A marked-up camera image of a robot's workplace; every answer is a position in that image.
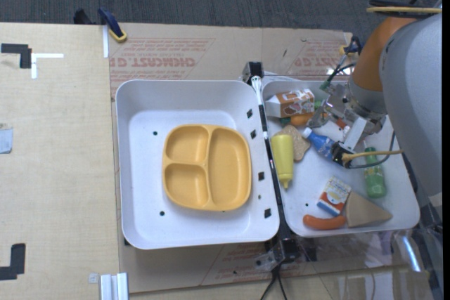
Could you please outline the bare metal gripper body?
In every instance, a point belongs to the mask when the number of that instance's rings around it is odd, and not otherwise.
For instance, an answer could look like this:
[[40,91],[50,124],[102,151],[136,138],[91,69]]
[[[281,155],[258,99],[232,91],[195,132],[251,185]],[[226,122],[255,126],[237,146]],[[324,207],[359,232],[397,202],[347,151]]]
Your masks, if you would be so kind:
[[356,85],[354,81],[345,84],[331,84],[327,89],[325,110],[352,128],[358,119],[365,121],[364,133],[378,133],[386,120],[387,110],[383,93]]

